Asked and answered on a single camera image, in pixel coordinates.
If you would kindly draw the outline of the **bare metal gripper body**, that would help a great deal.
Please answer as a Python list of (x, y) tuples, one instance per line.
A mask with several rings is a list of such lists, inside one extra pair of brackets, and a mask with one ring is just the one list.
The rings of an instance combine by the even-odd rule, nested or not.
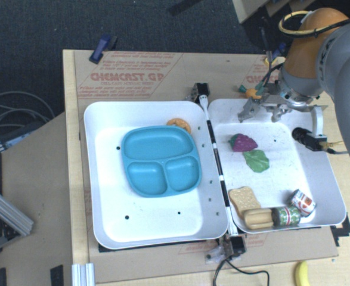
[(266, 108), (309, 112), (309, 104), (315, 98), (315, 81), (275, 81), (250, 89), (250, 97), (260, 100), (260, 105)]

